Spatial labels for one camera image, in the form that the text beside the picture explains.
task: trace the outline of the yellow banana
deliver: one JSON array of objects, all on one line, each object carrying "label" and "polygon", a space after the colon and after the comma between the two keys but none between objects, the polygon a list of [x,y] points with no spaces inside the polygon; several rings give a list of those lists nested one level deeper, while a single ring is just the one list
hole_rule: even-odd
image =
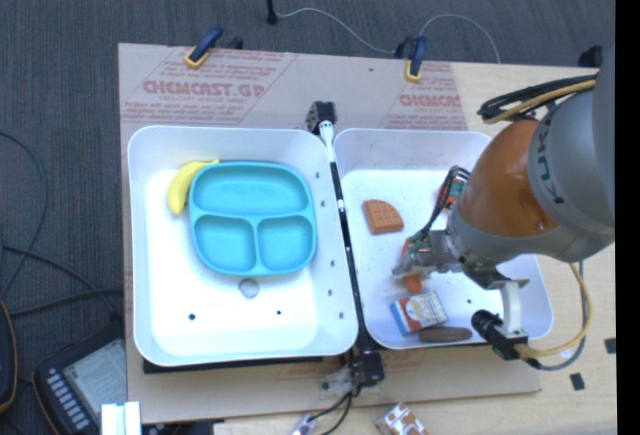
[{"label": "yellow banana", "polygon": [[171,212],[178,216],[182,213],[184,206],[187,203],[187,194],[189,193],[189,187],[195,175],[206,166],[218,163],[219,159],[213,161],[191,161],[182,165],[178,173],[174,176],[169,184],[167,190],[167,204]]}]

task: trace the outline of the cardboard sheet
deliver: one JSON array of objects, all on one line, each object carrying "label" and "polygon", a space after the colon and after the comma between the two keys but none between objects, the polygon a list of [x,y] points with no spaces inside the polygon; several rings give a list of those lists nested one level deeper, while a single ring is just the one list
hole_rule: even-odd
[{"label": "cardboard sheet", "polygon": [[[316,101],[332,101],[335,131],[467,129],[448,63],[425,62],[422,79],[405,63],[213,49],[198,70],[184,65],[188,47],[120,44],[120,119],[129,401],[144,423],[216,419],[326,407],[319,379],[340,368],[321,361],[145,374],[132,334],[131,218],[126,148],[148,125],[305,128]],[[503,362],[486,346],[382,352],[386,378],[355,405],[526,393],[540,388],[521,362]]]}]

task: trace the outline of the blue clamp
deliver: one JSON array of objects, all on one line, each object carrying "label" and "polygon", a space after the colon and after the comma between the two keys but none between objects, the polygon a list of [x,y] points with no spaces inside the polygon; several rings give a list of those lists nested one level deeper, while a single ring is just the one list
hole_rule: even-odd
[{"label": "blue clamp", "polygon": [[209,56],[208,49],[216,45],[216,40],[222,36],[222,25],[216,24],[207,33],[200,43],[193,47],[185,56],[184,63],[192,69],[197,69]]},{"label": "blue clamp", "polygon": [[420,35],[413,46],[413,51],[407,60],[407,66],[404,71],[404,77],[407,81],[417,83],[422,78],[422,60],[427,50],[427,39]]}]

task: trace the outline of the gray floor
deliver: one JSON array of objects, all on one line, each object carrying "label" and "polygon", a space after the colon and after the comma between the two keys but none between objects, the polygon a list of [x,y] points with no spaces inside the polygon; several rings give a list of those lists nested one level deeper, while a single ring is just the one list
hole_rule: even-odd
[{"label": "gray floor", "polygon": [[[388,52],[430,21],[430,60],[573,66],[583,51],[607,49],[615,39],[615,0],[274,4],[281,14],[324,10],[368,45],[317,12],[270,25],[265,0],[0,0],[4,244],[27,248],[35,237],[38,254],[101,288],[122,287],[119,42],[190,45],[221,23],[225,37],[239,35],[245,49],[391,58]],[[86,290],[68,273],[42,260],[23,261],[6,248],[0,262],[0,295],[12,312]],[[121,312],[121,296],[109,299]],[[95,297],[15,316],[20,376],[28,378],[45,356],[107,321],[108,310]],[[0,418],[0,433],[20,433],[18,427],[29,434],[50,431],[28,386]]]}]

